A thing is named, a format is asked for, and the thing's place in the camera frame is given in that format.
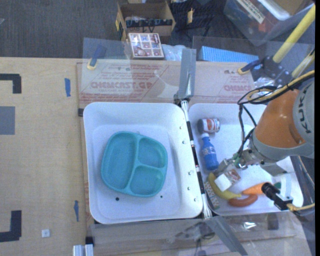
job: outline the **soda can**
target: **soda can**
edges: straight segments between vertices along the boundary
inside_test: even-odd
[[[197,123],[199,133],[217,133],[220,131],[220,121],[218,118],[203,118]]]

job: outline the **white tray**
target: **white tray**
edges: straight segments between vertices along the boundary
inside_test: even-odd
[[[255,117],[258,123],[265,106],[263,105],[248,105],[246,106],[250,113]],[[241,145],[241,128],[238,119],[239,106],[237,104],[214,104],[214,103],[199,103],[194,104],[189,109],[189,119],[194,138],[194,144],[198,156],[202,178],[207,179],[208,174],[204,172],[205,162],[202,157],[201,146],[202,140],[197,129],[197,121],[203,118],[219,118],[220,131],[210,133],[210,142],[214,145],[217,160],[219,163],[227,158],[231,158],[236,153]],[[243,111],[243,124],[246,134],[254,127],[249,116]],[[294,171],[294,167],[289,157],[278,162],[278,165],[290,173],[291,177],[291,196],[293,204],[296,206],[303,205],[303,195]],[[258,183],[270,182],[276,183],[281,180],[280,177],[272,177],[269,173],[260,168],[259,165],[249,166],[248,169],[238,170],[241,180],[232,186],[229,190],[235,193],[241,193],[244,189],[249,188]],[[258,200],[246,207],[233,207],[228,205],[224,199],[218,198],[220,207],[215,210],[215,213],[222,216],[231,215],[246,215],[279,212],[280,210],[274,206],[274,202],[265,195],[259,195]]]
[[[181,108],[170,103],[95,102],[83,112],[89,205],[102,224],[189,219],[203,209],[201,191]],[[162,190],[152,197],[137,197],[108,188],[101,178],[101,161],[108,139],[128,131],[164,145],[168,168]]]

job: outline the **banana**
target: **banana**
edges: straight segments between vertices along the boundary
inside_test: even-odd
[[[209,176],[208,176],[208,181],[212,187],[212,190],[213,192],[220,198],[222,199],[225,199],[225,200],[230,200],[232,198],[240,198],[241,197],[241,194],[236,194],[236,193],[233,193],[229,190],[225,190],[225,191],[221,191],[220,188],[216,185],[215,183],[215,179],[216,179],[216,176],[210,172]]]

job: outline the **hot dog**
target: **hot dog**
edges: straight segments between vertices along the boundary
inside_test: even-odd
[[[256,194],[250,194],[247,198],[244,199],[236,199],[232,198],[228,200],[229,205],[234,207],[245,207],[253,204],[255,201],[258,200],[258,196]]]

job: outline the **blue plate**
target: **blue plate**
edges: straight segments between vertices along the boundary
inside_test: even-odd
[[[105,147],[101,177],[111,189],[137,197],[152,197],[162,189],[168,167],[165,147],[129,131],[114,133]]]

